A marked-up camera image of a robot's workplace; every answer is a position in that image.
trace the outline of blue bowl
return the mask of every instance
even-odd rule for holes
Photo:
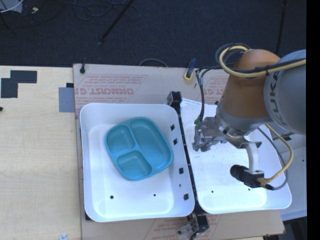
[[[146,117],[135,117],[112,127],[105,135],[105,147],[119,172],[130,181],[151,177],[173,161],[166,137]]]

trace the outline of white cable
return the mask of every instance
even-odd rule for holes
[[[21,0],[20,2],[18,2],[14,7],[11,7],[9,9],[5,9],[5,10],[1,10],[0,13],[5,13],[5,12],[9,12],[15,8],[17,8],[24,0]]]

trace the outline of blue divided plate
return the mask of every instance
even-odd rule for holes
[[[146,117],[135,117],[112,127],[105,135],[105,146],[119,172],[131,181],[151,177],[173,160],[166,137]]]

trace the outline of white plastic tray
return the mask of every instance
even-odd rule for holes
[[[173,152],[165,170],[142,180],[125,179],[105,146],[115,125],[146,117],[160,128]],[[195,207],[176,111],[165,104],[90,103],[80,112],[84,207],[96,222],[184,217]]]
[[[216,114],[216,105],[205,105],[204,117]],[[193,150],[194,121],[201,111],[201,105],[186,105],[181,111],[185,141],[193,171],[197,197],[200,206],[210,214],[226,214],[244,211],[285,209],[290,206],[292,197],[286,184],[279,190],[249,188],[230,175],[233,165],[249,167],[245,149],[237,149],[230,143],[212,145],[207,152]],[[261,129],[271,137],[268,128]],[[259,169],[269,178],[281,169],[278,155],[269,141],[255,130],[245,137],[248,141],[262,141],[258,148]],[[285,180],[283,174],[270,184],[274,187]]]

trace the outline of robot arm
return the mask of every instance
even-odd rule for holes
[[[233,69],[224,61],[232,50],[245,51]],[[203,119],[202,106],[195,121],[192,147],[205,152],[211,145],[229,142],[237,149],[246,149],[249,168],[234,165],[230,173],[252,188],[265,187],[270,181],[259,170],[261,142],[249,142],[245,136],[261,125],[268,127],[271,122],[292,133],[306,134],[306,50],[279,58],[267,50],[234,45],[224,47],[218,61],[230,76],[215,117]]]

